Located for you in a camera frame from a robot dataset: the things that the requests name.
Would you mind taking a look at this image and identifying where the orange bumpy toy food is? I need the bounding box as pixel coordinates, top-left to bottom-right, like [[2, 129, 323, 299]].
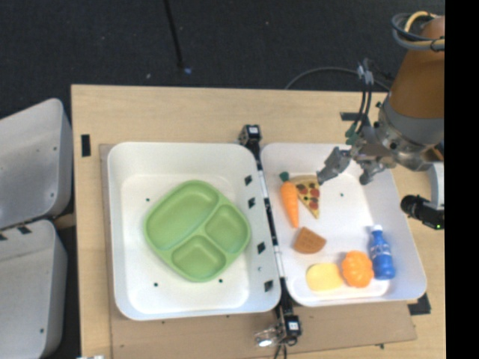
[[341, 250, 376, 289]]

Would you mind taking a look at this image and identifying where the black block with thin wires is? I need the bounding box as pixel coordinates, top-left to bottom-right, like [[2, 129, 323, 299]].
[[281, 314, 303, 338], [238, 123, 263, 146]]

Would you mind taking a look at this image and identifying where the yellow bread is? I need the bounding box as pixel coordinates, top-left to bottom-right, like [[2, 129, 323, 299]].
[[305, 262, 345, 292]]

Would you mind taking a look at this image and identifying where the orange carrot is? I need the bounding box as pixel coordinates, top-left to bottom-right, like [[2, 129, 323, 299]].
[[278, 171, 301, 230]]

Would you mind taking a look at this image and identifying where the blue bottle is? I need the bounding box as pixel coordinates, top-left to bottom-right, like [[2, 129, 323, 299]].
[[367, 224, 397, 281]]

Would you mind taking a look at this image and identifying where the white plastic tray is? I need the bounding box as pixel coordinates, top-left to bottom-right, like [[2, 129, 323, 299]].
[[259, 142, 428, 308], [107, 141, 283, 322]]

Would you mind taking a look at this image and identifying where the thin black and white rod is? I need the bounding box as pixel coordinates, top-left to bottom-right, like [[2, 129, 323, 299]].
[[249, 140, 295, 318]]

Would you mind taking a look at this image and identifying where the black cylinder on white bracket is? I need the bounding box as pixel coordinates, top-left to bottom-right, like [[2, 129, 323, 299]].
[[400, 162, 445, 231]]

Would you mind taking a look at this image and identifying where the brown biscuit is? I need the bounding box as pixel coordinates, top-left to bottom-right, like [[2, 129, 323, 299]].
[[293, 226, 328, 256]]

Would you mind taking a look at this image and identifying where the green divided plate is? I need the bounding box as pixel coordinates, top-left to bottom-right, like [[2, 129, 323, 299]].
[[143, 179, 252, 284]]

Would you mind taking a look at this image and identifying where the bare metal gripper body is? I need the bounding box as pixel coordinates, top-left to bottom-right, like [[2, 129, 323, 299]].
[[350, 123, 438, 173]]

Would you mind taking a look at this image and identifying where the slice of pizza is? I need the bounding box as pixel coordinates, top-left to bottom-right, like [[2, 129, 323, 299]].
[[289, 174, 322, 220]]

